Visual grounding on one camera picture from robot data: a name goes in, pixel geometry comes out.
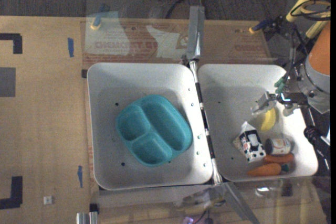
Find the gray square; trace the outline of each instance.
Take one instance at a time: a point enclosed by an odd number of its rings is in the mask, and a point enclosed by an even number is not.
[[[15,74],[13,67],[0,67],[0,97],[15,97]]]

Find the teal divided plate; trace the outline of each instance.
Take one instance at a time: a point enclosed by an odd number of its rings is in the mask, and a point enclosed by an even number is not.
[[[159,166],[186,151],[192,131],[173,104],[161,95],[148,95],[123,109],[116,119],[117,132],[143,165]]]

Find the white can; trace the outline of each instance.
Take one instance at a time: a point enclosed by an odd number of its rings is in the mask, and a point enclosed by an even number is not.
[[[268,155],[286,155],[290,152],[290,141],[287,138],[269,138],[265,142]]]

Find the yellow banana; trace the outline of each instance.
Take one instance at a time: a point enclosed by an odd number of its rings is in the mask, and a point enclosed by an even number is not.
[[[276,111],[275,108],[272,108],[265,113],[265,117],[261,124],[260,130],[261,131],[270,130],[274,126],[275,120],[276,120]]]

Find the orange carrot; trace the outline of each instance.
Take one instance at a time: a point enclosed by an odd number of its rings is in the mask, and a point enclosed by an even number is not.
[[[281,173],[281,165],[269,163],[247,172],[250,176],[277,176]]]
[[[293,153],[288,153],[284,156],[272,156],[266,154],[264,157],[264,161],[266,163],[278,163],[278,164],[285,164],[285,163],[290,163],[294,160],[294,155]]]

